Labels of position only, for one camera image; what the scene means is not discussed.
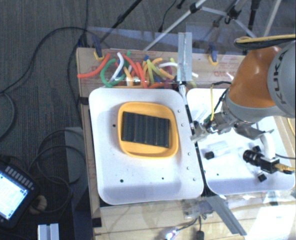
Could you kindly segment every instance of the display screen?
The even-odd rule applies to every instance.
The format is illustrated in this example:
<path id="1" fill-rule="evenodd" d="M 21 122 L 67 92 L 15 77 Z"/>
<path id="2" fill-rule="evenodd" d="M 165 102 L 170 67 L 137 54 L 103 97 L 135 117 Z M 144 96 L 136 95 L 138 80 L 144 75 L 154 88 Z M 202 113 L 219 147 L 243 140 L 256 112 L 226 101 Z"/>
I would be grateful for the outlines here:
<path id="1" fill-rule="evenodd" d="M 0 215 L 9 220 L 28 190 L 0 171 Z"/>

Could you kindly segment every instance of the yellow container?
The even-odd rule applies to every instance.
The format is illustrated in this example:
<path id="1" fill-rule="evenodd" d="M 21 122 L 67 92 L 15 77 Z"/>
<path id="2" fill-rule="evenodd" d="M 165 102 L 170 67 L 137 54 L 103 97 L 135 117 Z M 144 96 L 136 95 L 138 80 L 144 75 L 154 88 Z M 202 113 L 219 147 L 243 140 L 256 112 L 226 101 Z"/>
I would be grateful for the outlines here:
<path id="1" fill-rule="evenodd" d="M 123 113 L 130 112 L 169 120 L 169 147 L 161 147 L 122 140 Z M 157 103 L 127 102 L 118 111 L 118 141 L 121 150 L 132 157 L 147 159 L 164 159 L 174 156 L 179 147 L 178 129 L 173 111 Z"/>

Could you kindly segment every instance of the white mounting plate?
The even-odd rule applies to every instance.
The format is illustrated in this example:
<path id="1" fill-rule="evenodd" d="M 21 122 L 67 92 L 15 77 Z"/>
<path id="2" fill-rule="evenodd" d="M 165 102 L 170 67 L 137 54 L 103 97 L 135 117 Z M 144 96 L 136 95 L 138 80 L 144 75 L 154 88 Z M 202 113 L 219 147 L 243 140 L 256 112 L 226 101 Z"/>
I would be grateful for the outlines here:
<path id="1" fill-rule="evenodd" d="M 224 91 L 224 89 L 212 90 L 214 106 Z M 187 102 L 192 120 L 202 122 L 211 114 L 210 89 L 191 89 L 187 93 Z M 288 156 L 273 116 L 266 117 L 258 122 L 258 128 L 261 131 L 274 129 L 271 135 L 275 143 L 276 153 Z M 243 160 L 245 150 L 251 150 L 257 145 L 264 152 L 264 146 L 259 139 L 248 139 L 237 134 L 233 129 L 221 135 L 214 133 L 205 140 L 199 141 L 201 161 L 209 188 L 218 195 L 292 189 L 295 185 L 294 175 L 281 172 L 273 174 L 264 172 L 267 180 L 263 182 L 258 180 L 257 174 L 261 172 L 260 168 Z M 208 151 L 214 152 L 214 158 L 209 160 L 205 158 L 205 153 Z M 288 166 L 291 165 L 288 159 L 280 158 L 280 162 Z"/>
<path id="2" fill-rule="evenodd" d="M 170 108 L 176 119 L 179 149 L 165 159 L 122 152 L 118 111 L 127 102 L 150 102 Z M 170 89 L 98 88 L 89 95 L 98 192 L 110 205 L 194 199 L 204 189 L 182 96 Z"/>

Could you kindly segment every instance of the wooden table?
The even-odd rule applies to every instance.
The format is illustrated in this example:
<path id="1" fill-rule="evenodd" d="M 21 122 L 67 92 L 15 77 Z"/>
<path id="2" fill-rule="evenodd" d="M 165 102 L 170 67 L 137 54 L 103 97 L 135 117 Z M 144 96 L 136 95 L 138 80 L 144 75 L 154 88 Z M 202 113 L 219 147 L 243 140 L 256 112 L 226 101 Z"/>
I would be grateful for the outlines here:
<path id="1" fill-rule="evenodd" d="M 91 72 L 101 62 L 94 57 L 93 48 L 79 48 L 76 53 L 77 68 L 79 74 Z M 117 52 L 126 53 L 125 50 L 103 50 L 103 54 L 110 53 L 112 58 L 118 58 Z M 145 55 L 153 58 L 170 58 L 177 60 L 175 52 L 159 51 L 131 51 L 131 58 L 141 61 Z M 194 83 L 188 83 L 188 87 L 197 86 L 209 88 L 211 83 L 218 81 L 231 81 L 239 64 L 243 60 L 241 55 L 218 55 L 219 63 L 211 65 L 208 55 L 192 55 L 192 71 L 195 74 Z M 174 227 L 181 227 L 190 222 L 185 218 L 184 210 L 188 206 L 194 207 L 197 200 L 173 200 L 158 201 L 138 204 L 107 206 L 103 204 L 97 189 L 97 175 L 95 165 L 95 153 L 92 139 L 92 129 L 89 114 L 88 96 L 92 90 L 102 87 L 99 76 L 89 79 L 79 79 L 79 94 L 81 97 L 81 113 L 84 132 L 84 144 L 86 152 L 88 186 L 90 196 L 90 208 L 93 224 L 93 238 L 97 240 L 152 240 L 164 239 L 165 234 Z M 291 134 L 285 118 L 275 118 L 279 133 L 284 140 L 284 146 L 288 156 L 294 157 L 296 153 L 295 138 Z M 277 193 L 280 198 L 276 206 L 269 203 L 270 193 L 250 193 L 249 195 L 226 196 L 227 203 L 241 226 L 251 236 L 262 232 L 266 236 L 289 236 L 296 237 L 296 198 L 291 194 L 296 189 Z M 196 223 L 185 230 L 180 231 L 176 239 L 194 239 L 199 224 Z M 223 223 L 221 218 L 213 212 L 202 221 L 202 230 L 205 239 L 244 239 L 243 236 L 233 235 Z"/>

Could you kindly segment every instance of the metal bracket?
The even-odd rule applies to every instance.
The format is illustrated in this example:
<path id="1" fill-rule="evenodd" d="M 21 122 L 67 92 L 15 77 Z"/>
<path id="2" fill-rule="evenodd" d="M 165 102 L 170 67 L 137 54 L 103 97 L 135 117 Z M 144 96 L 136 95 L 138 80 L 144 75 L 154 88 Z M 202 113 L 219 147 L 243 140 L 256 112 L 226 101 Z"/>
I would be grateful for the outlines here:
<path id="1" fill-rule="evenodd" d="M 59 224 L 38 225 L 38 240 L 59 240 Z"/>
<path id="2" fill-rule="evenodd" d="M 177 81 L 192 81 L 193 34 L 178 34 L 178 71 Z"/>

